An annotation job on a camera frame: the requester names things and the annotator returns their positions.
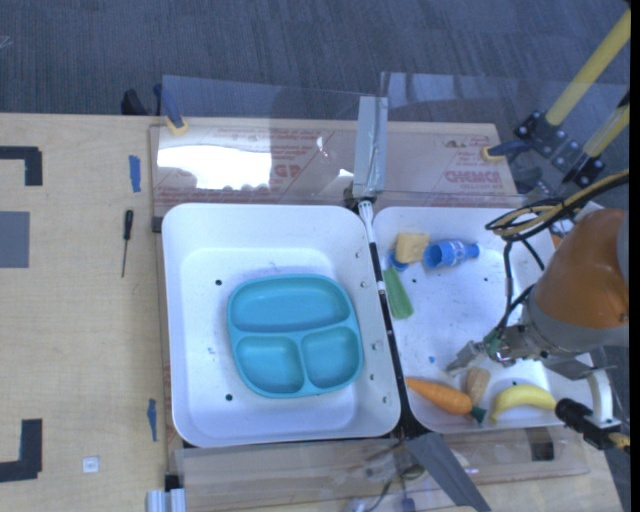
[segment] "screwdriver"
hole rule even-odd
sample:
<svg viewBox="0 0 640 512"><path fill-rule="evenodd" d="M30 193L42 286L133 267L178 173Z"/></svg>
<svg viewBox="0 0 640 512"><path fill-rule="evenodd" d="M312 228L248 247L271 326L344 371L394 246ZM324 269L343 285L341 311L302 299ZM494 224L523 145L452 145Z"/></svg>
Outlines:
<svg viewBox="0 0 640 512"><path fill-rule="evenodd" d="M124 277L124 267L127 264L127 245L131 238L131 226L133 226L133 210L127 210L124 214L124 255L122 256L122 276Z"/></svg>

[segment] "wooden table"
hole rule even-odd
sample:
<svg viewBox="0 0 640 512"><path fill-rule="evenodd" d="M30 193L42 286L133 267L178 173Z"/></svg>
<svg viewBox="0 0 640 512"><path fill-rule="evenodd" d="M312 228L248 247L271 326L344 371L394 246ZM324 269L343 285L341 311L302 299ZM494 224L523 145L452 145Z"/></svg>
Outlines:
<svg viewBox="0 0 640 512"><path fill-rule="evenodd" d="M25 186L24 162L0 160L0 211L30 215L28 268L0 268L0 462L20 459L22 420L41 419L43 441L37 478L0 483L0 510L142 510L147 491L164 485L148 172L149 127L159 121L0 114L0 145L37 146L43 154L42 186ZM129 156L140 159L140 192L132 189ZM128 208L135 218L121 277ZM480 490L494 510L514 510L515 502L518 510L621 510L604 456L586 444L584 451L589 474ZM440 494L433 492L431 505L448 503Z"/></svg>

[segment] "banana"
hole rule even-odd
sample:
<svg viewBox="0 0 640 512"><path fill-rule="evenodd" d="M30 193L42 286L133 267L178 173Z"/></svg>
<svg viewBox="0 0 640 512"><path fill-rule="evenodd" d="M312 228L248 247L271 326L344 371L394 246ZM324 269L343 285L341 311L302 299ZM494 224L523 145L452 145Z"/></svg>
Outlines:
<svg viewBox="0 0 640 512"><path fill-rule="evenodd" d="M494 398L490 418L497 421L500 414L518 405L532 405L541 409L553 410L556 407L556 399L546 389L534 384L509 386Z"/></svg>

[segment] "gray square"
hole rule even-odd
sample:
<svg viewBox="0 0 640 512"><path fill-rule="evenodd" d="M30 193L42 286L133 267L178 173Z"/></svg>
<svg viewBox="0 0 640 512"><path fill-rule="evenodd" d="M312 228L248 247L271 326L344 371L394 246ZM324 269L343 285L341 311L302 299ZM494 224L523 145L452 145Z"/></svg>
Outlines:
<svg viewBox="0 0 640 512"><path fill-rule="evenodd" d="M29 268L29 212L0 212L0 268Z"/></svg>

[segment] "orange carrot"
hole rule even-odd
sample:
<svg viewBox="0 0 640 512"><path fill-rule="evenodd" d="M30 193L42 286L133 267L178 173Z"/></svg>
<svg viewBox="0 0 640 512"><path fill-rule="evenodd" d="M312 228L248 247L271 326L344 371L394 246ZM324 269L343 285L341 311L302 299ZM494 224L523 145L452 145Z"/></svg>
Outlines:
<svg viewBox="0 0 640 512"><path fill-rule="evenodd" d="M455 388L411 377L407 377L405 380L407 386L418 392L420 396L432 401L450 414L464 415L473 409L473 403L469 395Z"/></svg>

